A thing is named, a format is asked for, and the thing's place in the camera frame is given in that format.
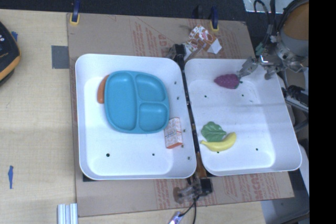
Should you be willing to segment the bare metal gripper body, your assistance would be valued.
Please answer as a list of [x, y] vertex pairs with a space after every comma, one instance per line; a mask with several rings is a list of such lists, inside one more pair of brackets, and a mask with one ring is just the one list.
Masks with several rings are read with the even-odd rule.
[[289, 69], [304, 71], [308, 64], [308, 46], [258, 46], [259, 63], [268, 73]]

